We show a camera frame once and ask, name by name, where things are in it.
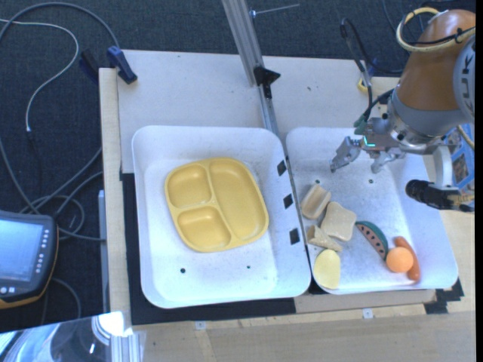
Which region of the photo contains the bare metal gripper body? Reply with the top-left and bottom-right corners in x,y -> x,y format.
361,116 -> 441,158

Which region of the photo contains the white plastic tray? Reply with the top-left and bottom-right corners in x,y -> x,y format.
285,126 -> 460,296
131,124 -> 312,310

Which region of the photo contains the beige bread roll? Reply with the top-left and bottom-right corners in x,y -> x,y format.
300,183 -> 333,221

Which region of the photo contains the beige bread slice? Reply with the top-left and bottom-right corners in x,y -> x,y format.
320,201 -> 358,243

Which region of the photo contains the green and red watermelon slice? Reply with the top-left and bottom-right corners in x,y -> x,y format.
355,220 -> 389,261

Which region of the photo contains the blue printed carton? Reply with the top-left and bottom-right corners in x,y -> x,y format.
443,123 -> 476,192

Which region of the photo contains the beige wedge slice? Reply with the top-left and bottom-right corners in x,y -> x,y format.
306,224 -> 344,253

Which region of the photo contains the orange ball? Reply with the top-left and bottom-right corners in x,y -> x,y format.
385,246 -> 415,274

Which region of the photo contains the orange sausage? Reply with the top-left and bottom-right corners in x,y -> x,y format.
394,235 -> 422,282

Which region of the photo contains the yellow oval slice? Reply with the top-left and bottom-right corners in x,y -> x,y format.
312,248 -> 342,290

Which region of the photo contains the yellow divided plate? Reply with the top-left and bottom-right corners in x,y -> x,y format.
164,157 -> 270,253

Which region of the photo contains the pale wood board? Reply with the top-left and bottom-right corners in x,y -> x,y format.
98,67 -> 476,330

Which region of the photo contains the black cylinder on white bracket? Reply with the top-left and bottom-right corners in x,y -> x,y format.
405,145 -> 475,213

